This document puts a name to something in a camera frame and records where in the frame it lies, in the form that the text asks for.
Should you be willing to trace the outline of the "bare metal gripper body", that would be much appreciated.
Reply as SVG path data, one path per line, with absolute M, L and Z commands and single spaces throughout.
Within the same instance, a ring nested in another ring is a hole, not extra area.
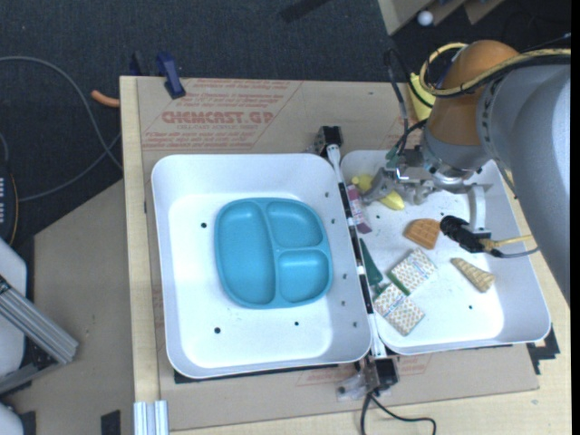
M 427 149 L 391 149 L 383 167 L 383 189 L 414 191 L 416 194 L 436 190 L 465 193 L 467 181 L 478 172 L 478 168 L 454 168 Z

